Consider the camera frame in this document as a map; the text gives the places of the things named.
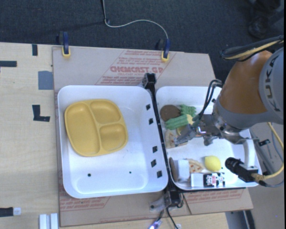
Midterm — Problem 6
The brown sandwich biscuit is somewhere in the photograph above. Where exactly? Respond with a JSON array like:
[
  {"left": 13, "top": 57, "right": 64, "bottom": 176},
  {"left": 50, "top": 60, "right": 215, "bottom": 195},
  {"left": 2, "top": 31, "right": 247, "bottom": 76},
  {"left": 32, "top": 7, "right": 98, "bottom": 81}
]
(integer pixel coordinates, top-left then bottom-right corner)
[{"left": 169, "top": 157, "right": 180, "bottom": 182}]

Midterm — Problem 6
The person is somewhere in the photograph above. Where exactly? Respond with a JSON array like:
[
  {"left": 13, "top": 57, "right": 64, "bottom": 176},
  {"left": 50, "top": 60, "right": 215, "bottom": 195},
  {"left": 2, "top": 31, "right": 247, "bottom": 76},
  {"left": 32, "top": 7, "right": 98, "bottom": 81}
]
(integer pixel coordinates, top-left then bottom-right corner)
[{"left": 214, "top": 0, "right": 285, "bottom": 40}]

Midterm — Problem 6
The black cylinder on white bracket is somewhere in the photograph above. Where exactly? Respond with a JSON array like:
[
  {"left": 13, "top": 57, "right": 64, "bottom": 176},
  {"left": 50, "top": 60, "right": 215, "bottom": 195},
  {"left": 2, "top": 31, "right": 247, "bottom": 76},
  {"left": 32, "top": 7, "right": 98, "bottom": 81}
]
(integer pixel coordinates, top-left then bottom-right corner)
[{"left": 225, "top": 138, "right": 259, "bottom": 183}]

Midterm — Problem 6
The yellow divided plate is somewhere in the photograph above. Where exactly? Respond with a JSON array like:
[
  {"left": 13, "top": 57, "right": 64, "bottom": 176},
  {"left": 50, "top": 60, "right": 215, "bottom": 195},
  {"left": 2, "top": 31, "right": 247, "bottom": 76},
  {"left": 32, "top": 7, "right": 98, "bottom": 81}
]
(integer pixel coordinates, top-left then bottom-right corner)
[{"left": 64, "top": 99, "right": 129, "bottom": 157}]

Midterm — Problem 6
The brown cardboard board red print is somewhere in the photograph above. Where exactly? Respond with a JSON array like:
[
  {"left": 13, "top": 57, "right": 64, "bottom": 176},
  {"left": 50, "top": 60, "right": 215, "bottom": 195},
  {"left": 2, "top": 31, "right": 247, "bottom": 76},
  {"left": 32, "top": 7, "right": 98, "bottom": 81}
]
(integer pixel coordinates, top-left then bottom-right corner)
[{"left": 51, "top": 46, "right": 254, "bottom": 227}]

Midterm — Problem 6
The toy pizza slice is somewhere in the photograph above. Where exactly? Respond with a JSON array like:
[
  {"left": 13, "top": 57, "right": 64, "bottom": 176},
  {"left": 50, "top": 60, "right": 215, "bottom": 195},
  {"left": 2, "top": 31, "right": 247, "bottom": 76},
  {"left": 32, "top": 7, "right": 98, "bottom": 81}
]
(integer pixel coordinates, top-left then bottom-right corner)
[
  {"left": 186, "top": 158, "right": 205, "bottom": 174},
  {"left": 164, "top": 129, "right": 182, "bottom": 149}
]

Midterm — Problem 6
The yellow toy food piece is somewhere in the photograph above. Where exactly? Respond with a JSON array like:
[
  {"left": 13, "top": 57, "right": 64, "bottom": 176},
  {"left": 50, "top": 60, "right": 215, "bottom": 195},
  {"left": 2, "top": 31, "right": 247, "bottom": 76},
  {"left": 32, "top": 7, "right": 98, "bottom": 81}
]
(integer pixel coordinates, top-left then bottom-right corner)
[{"left": 185, "top": 114, "right": 196, "bottom": 126}]

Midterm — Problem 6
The brown round biscuit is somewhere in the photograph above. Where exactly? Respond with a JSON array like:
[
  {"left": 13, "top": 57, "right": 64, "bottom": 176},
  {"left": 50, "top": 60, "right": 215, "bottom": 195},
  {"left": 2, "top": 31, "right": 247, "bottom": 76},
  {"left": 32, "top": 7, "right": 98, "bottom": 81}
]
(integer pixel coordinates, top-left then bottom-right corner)
[{"left": 160, "top": 104, "right": 181, "bottom": 122}]

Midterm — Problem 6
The plain white carton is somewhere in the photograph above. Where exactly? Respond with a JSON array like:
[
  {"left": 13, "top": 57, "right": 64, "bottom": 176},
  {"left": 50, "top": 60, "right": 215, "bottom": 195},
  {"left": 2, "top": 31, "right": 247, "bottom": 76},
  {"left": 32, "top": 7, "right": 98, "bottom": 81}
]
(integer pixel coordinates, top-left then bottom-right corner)
[{"left": 177, "top": 159, "right": 191, "bottom": 182}]

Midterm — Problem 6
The green ridged toy vegetable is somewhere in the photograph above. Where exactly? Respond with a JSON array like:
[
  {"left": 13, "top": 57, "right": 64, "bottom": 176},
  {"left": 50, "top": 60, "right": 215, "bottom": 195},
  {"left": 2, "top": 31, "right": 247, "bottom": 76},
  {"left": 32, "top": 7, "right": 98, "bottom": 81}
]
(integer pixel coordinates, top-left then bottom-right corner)
[
  {"left": 179, "top": 104, "right": 197, "bottom": 117},
  {"left": 164, "top": 114, "right": 189, "bottom": 131}
]

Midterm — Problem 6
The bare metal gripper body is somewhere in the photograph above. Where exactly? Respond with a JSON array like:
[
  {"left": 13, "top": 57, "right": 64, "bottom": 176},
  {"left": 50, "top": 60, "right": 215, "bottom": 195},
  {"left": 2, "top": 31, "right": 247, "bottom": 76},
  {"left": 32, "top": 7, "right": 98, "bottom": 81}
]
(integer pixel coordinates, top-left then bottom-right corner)
[{"left": 195, "top": 114, "right": 247, "bottom": 145}]

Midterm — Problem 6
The white carton with red print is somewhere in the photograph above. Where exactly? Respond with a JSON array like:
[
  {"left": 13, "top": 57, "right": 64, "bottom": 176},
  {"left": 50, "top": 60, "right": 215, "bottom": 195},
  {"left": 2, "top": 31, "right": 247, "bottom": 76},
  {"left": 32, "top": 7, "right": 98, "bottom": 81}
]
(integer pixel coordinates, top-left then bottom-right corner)
[{"left": 190, "top": 172, "right": 226, "bottom": 188}]

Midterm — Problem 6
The yellow lemon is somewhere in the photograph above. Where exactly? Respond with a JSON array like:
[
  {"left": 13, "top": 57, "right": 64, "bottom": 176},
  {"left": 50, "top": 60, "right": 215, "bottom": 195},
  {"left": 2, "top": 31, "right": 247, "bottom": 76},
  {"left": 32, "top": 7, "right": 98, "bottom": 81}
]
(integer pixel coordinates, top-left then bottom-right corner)
[{"left": 204, "top": 155, "right": 223, "bottom": 172}]

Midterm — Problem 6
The white plastic tray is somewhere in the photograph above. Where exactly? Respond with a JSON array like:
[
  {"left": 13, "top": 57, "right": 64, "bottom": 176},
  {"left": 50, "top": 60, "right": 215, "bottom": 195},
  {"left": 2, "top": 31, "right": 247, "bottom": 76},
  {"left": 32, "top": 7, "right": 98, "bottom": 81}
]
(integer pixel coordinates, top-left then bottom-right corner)
[
  {"left": 155, "top": 86, "right": 263, "bottom": 191},
  {"left": 57, "top": 84, "right": 169, "bottom": 199}
]

